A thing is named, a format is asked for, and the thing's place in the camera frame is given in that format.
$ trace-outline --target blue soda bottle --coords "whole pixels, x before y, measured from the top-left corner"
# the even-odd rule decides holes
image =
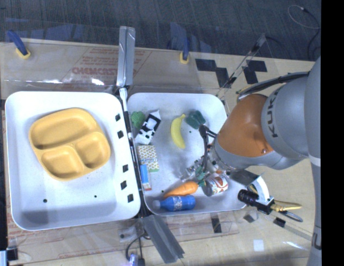
[[[195,207],[195,198],[193,195],[170,196],[162,201],[154,200],[153,207],[155,209],[163,208],[168,211],[191,210]]]

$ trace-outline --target yellow plate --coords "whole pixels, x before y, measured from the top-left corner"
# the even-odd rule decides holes
[[[100,168],[111,153],[97,121],[79,108],[57,111],[37,120],[29,130],[29,140],[44,169],[61,181]]]

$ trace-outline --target yellow banana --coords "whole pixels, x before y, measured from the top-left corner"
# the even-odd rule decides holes
[[[172,136],[173,143],[176,144],[176,146],[181,149],[185,148],[185,142],[181,135],[181,125],[182,125],[182,120],[184,117],[185,117],[185,114],[182,114],[181,116],[175,118],[171,124],[171,136]]]

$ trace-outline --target toy carrot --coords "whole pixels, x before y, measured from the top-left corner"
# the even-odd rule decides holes
[[[163,195],[164,198],[170,197],[170,196],[185,196],[193,194],[198,189],[198,183],[194,181],[187,181],[184,182],[182,185],[176,187],[175,189],[172,189],[171,191],[167,192],[165,195]]]

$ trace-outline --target bottle cap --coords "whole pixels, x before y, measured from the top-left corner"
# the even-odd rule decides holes
[[[153,200],[152,206],[154,207],[154,209],[159,209],[161,208],[161,203],[158,200]]]

